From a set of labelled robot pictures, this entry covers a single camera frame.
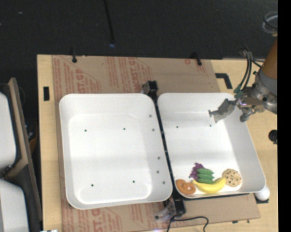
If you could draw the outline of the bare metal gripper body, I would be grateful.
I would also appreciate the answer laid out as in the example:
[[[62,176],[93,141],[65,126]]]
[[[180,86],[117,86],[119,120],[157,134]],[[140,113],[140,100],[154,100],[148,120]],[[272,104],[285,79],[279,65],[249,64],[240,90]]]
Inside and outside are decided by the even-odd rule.
[[[244,114],[261,113],[268,110],[277,113],[277,97],[263,86],[246,87],[237,101]]]

